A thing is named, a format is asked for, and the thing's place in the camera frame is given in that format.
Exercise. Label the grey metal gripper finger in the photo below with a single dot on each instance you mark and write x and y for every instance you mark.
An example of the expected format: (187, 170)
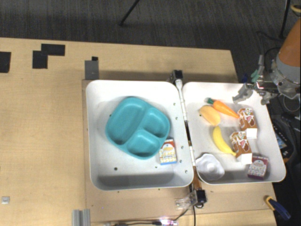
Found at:
(265, 99)
(243, 93)

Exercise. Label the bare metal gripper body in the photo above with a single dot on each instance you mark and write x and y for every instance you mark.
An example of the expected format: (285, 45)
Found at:
(270, 86)

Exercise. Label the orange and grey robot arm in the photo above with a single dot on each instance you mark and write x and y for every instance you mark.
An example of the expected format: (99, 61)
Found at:
(290, 46)

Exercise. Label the white plastic tray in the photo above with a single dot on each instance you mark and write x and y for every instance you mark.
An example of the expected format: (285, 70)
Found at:
(113, 173)
(265, 116)

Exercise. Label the orange carrot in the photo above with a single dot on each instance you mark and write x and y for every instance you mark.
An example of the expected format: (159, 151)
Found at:
(223, 108)

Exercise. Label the brown and white carton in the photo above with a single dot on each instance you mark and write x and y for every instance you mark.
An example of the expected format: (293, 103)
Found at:
(247, 120)
(241, 145)

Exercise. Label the yellow banana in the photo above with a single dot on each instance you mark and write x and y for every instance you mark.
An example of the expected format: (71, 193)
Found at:
(221, 141)

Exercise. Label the thin black and white rod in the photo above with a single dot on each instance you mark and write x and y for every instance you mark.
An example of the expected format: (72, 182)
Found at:
(182, 102)

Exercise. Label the purple carton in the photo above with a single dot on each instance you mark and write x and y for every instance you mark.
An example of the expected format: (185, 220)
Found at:
(258, 167)

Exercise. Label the white and orange carton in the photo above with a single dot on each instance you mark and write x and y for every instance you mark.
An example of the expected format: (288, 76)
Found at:
(168, 152)

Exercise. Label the blue divided plate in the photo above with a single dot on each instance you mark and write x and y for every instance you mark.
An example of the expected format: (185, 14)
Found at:
(131, 123)

